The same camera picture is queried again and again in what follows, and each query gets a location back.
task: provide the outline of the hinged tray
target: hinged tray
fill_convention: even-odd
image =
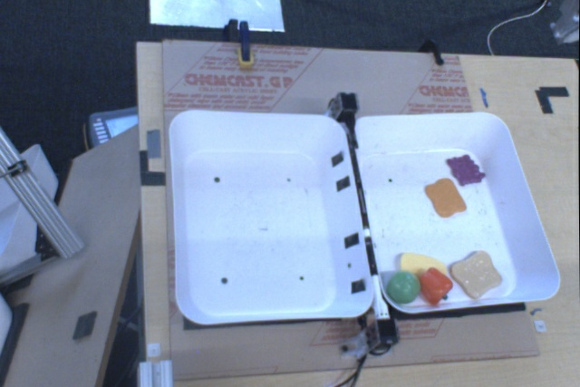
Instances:
[[[458,285],[408,313],[552,296],[559,274],[506,125],[487,113],[366,117],[357,159],[379,272],[401,253],[450,265],[486,250],[503,284]],[[433,210],[424,187],[469,154],[486,177],[468,209]],[[169,128],[180,311],[200,324],[355,317],[374,298],[343,127],[319,115],[185,111]]]

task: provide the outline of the black bracket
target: black bracket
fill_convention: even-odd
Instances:
[[[252,61],[252,53],[250,51],[250,27],[247,21],[239,23],[239,47],[240,62],[250,63]]]
[[[423,43],[423,45],[419,49],[419,52],[433,53],[433,56],[435,57],[435,63],[439,66],[442,66],[445,63],[445,61],[441,58],[439,46],[431,39],[427,39]]]
[[[333,168],[334,168],[336,165],[340,165],[340,164],[341,164],[343,161],[344,161],[344,155],[343,155],[343,153],[342,153],[341,151],[340,151],[340,152],[338,152],[336,155],[334,155],[334,156],[331,158],[331,162],[333,163]]]
[[[351,294],[357,294],[359,292],[364,292],[365,290],[366,285],[364,284],[364,279],[351,282]]]
[[[4,173],[0,173],[0,179],[6,178],[7,176],[14,178],[15,176],[18,176],[27,170],[28,163],[26,163],[26,160],[18,160],[14,165],[10,165],[8,168],[6,168]]]
[[[338,179],[336,181],[336,191],[337,192],[340,192],[341,190],[346,189],[350,186],[351,186],[351,179],[348,176],[346,176],[342,179]]]
[[[237,20],[229,20],[229,22],[224,26],[224,42],[236,43],[237,41],[239,41]]]
[[[146,150],[139,152],[141,185],[142,186],[165,186],[165,173],[149,171],[149,154]]]
[[[359,102],[355,93],[339,92],[328,103],[326,114],[333,120],[344,123],[348,130],[349,139],[353,142],[355,148],[358,147],[356,135],[354,133],[355,118],[354,115],[359,110]]]
[[[379,346],[375,347],[374,351],[380,352],[384,350],[387,352],[393,345],[399,342],[399,326],[397,325],[397,321],[393,318],[379,319],[377,325],[379,327],[379,340],[381,343]]]
[[[354,234],[351,234],[350,236],[347,236],[344,238],[344,248],[350,248],[352,246],[356,246],[358,244],[360,244],[360,240],[359,240],[359,233],[355,232]]]
[[[569,95],[566,87],[540,87],[536,91],[537,101],[540,102],[543,113],[554,113],[550,97],[568,97]]]

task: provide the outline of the black clamp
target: black clamp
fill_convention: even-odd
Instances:
[[[439,46],[431,39],[427,39],[423,43],[423,45],[419,49],[419,52],[433,53],[433,56],[435,57],[435,63],[439,66],[442,66],[445,63],[445,61],[441,58]]]
[[[10,176],[14,178],[28,170],[28,163],[26,160],[18,160],[14,165],[10,165],[4,173],[0,173],[0,179]]]
[[[359,101],[356,94],[347,92],[338,92],[336,97],[328,102],[328,109],[326,110],[327,116],[346,126],[348,136],[355,148],[358,148],[358,143],[354,133],[354,124],[356,122],[354,115],[358,110]]]
[[[254,65],[254,54],[250,48],[250,28],[247,21],[239,22],[238,29],[237,20],[229,20],[229,23],[224,26],[224,41],[239,42],[237,59],[240,67],[251,68]]]

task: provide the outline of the black cable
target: black cable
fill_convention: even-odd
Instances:
[[[390,349],[391,349],[391,345],[388,345],[386,343],[382,343],[382,344],[374,347],[372,350],[370,350],[369,353],[372,356],[383,356],[384,354],[388,353],[390,351]]]
[[[139,303],[137,305],[137,308],[135,308],[129,316],[127,316],[126,318],[124,318],[125,321],[122,322],[122,324],[120,324],[119,326],[117,326],[117,334],[122,333],[125,329],[127,329],[127,327],[129,326],[129,324],[131,323],[131,321],[133,320],[133,318],[135,316],[137,316],[137,314],[139,314],[141,312],[141,308],[142,308],[143,304],[142,302]]]
[[[349,385],[349,387],[354,387],[354,385],[356,385],[357,381],[359,380],[359,376],[361,375],[361,371],[363,370],[363,366],[364,366],[364,362],[366,361],[366,356],[363,356],[360,360],[359,363],[356,366],[356,369],[354,370],[354,372],[348,376],[346,379],[344,379],[344,381],[342,381],[341,383],[337,383],[334,387],[344,387],[345,385]]]
[[[125,381],[127,381],[135,372],[136,365],[139,361],[139,348],[133,352],[130,361],[125,365],[121,375],[117,381],[112,385],[112,387],[121,387]]]

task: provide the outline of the white cable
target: white cable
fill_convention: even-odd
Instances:
[[[548,3],[548,0],[543,0],[542,1],[542,4],[536,10],[534,10],[531,14],[521,15],[521,16],[516,16],[514,18],[510,18],[510,19],[508,19],[506,21],[502,21],[501,23],[496,24],[493,28],[491,28],[491,30],[488,33],[488,50],[489,50],[489,54],[490,55],[495,55],[493,53],[493,50],[491,49],[491,35],[493,33],[495,33],[497,31],[497,29],[499,29],[501,26],[504,26],[504,25],[506,25],[508,23],[512,23],[512,22],[518,21],[518,20],[525,20],[526,18],[531,18],[532,16],[539,14],[544,9],[544,7],[547,5],[547,3]]]

